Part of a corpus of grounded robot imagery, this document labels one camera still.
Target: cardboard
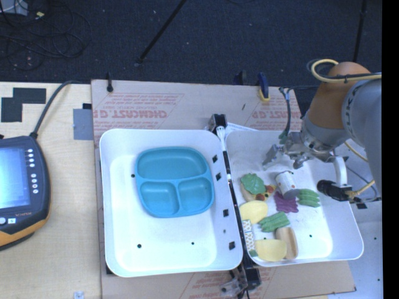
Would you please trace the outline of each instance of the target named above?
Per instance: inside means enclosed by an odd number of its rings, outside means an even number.
[[[228,122],[257,130],[286,127],[286,101],[277,88],[262,102],[259,89],[242,85],[92,81],[94,143],[102,294],[109,298],[196,299],[226,298],[221,285],[229,272],[201,272],[122,278],[107,273],[104,257],[102,189],[98,143],[111,128],[204,129],[212,114],[226,114]],[[300,130],[300,111],[291,93],[291,130]],[[260,267],[261,285],[249,292],[251,299],[298,298],[355,290],[346,261],[307,263],[286,267]]]

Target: black pole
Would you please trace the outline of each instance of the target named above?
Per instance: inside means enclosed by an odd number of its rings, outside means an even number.
[[[184,3],[186,3],[187,0],[181,0],[179,5],[177,5],[176,9],[173,11],[173,13],[170,15],[169,19],[165,22],[163,27],[159,30],[159,32],[156,34],[154,39],[150,42],[147,48],[145,48],[144,52],[139,56],[136,60],[135,67],[138,67],[140,64],[143,63],[146,55],[149,53],[151,48],[155,45],[155,43],[158,41],[158,39],[161,37],[162,33],[166,30],[166,28],[169,26],[169,24],[172,22],[172,20],[175,18],[175,16],[178,14],[180,9],[183,7]]]
[[[359,20],[359,27],[357,30],[357,39],[356,39],[356,46],[355,46],[355,54],[353,55],[353,62],[357,61],[357,55],[359,52],[359,45],[360,45],[360,38],[362,37],[363,23],[364,23],[364,18],[366,17],[366,13],[367,13],[367,0],[363,0],[362,9],[360,10],[360,20]]]

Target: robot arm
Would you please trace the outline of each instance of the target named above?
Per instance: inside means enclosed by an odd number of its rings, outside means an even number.
[[[300,132],[288,134],[284,152],[294,168],[319,158],[334,162],[332,151],[349,138],[365,148],[370,170],[382,193],[382,94],[381,74],[371,74],[353,62],[337,63],[328,77],[312,71],[320,84],[305,114]]]

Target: tangled wires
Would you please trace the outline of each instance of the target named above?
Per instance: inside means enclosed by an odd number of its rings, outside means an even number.
[[[13,0],[3,5],[0,61],[17,69],[36,69],[46,59],[78,57],[90,44],[89,22],[59,0]]]

